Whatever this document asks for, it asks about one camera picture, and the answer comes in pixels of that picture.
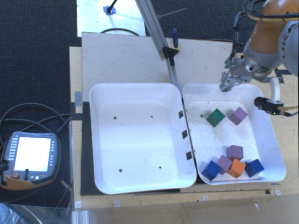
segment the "tray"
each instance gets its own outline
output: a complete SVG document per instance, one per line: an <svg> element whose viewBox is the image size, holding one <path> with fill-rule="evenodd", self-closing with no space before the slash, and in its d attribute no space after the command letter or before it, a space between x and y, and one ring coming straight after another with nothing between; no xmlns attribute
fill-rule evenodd
<svg viewBox="0 0 299 224"><path fill-rule="evenodd" d="M90 90L94 177L105 194L186 188L196 180L181 94L161 84Z"/></svg>
<svg viewBox="0 0 299 224"><path fill-rule="evenodd" d="M183 89L185 112L198 173L201 179L211 185L243 182L278 182L286 175L278 143L270 117L253 105L262 92L254 85L242 84L232 91L223 93L218 84L187 84ZM248 115L235 125L228 117L238 107ZM218 108L226 117L213 127L206 120ZM212 160L217 162L221 155L226 156L230 145L243 147L243 163L259 159L264 171L251 178L244 171L238 178L229 174L218 174L212 181L201 172Z"/></svg>

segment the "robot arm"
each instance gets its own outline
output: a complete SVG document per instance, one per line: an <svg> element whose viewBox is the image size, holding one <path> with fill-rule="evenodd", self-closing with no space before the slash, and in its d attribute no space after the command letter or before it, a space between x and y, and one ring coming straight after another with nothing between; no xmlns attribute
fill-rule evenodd
<svg viewBox="0 0 299 224"><path fill-rule="evenodd" d="M283 103L278 100L278 78L268 75L283 64L298 77L298 12L299 0L266 0L262 14L256 16L248 13L251 19L256 20L256 24L243 54L236 56L233 51L227 60L226 68L229 71L222 73L221 91L230 91L235 85L250 82L252 78L270 82L271 100L258 100L255 105L263 109L265 102L275 102L273 109L269 109L269 104L265 103L267 107L264 110L271 114L280 113L281 108L278 107L283 106Z"/></svg>

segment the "orange cube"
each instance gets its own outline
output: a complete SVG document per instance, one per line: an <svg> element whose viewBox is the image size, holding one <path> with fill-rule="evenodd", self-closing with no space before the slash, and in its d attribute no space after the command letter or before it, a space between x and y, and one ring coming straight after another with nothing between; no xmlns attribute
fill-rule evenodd
<svg viewBox="0 0 299 224"><path fill-rule="evenodd" d="M230 169L227 171L227 173L234 178L237 178L242 175L246 165L242 162L240 162L237 159L234 159L232 166Z"/></svg>

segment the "blue bracket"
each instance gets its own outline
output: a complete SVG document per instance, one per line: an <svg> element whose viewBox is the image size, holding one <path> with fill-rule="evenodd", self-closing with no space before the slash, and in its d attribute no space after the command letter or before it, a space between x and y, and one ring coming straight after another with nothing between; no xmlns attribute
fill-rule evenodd
<svg viewBox="0 0 299 224"><path fill-rule="evenodd" d="M108 16L111 15L111 16L112 16L113 14L116 14L116 9L115 9L114 7L112 8L112 10L111 10L110 13L107 12L107 9L108 9L108 8L110 8L110 6L106 6L106 7L104 7L104 9L103 9L103 10L104 10L104 13L105 13L106 15L108 15Z"/></svg>

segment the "black floor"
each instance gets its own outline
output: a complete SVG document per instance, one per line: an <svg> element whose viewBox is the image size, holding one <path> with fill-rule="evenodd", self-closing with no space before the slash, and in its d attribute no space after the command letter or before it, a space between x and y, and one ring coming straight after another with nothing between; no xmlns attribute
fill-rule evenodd
<svg viewBox="0 0 299 224"><path fill-rule="evenodd" d="M190 39L233 38L232 21L244 0L153 0L156 12L163 15L187 8L160 22L165 35L172 28ZM240 41L246 42L253 22L240 24ZM37 102L59 113L70 113L69 47L81 46L77 38L76 0L0 0L0 116L11 107ZM19 109L11 117L39 120L49 115L32 108ZM61 124L49 126L57 130ZM21 125L4 123L1 134L7 140ZM0 189L0 202L39 206L65 206L70 197L68 131L60 133L63 160L57 180L34 191Z"/></svg>

